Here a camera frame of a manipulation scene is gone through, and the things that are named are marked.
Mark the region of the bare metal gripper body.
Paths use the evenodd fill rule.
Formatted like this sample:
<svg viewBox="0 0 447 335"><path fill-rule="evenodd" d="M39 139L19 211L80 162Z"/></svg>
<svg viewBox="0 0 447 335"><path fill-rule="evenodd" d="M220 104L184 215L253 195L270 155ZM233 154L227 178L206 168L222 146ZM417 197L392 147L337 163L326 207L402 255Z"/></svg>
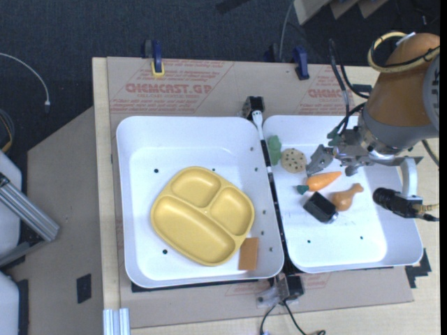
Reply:
<svg viewBox="0 0 447 335"><path fill-rule="evenodd" d="M346 167L359 168L375 163L390 165L396 159L395 150L382 143L363 127L345 129L330 134L332 154Z"/></svg>

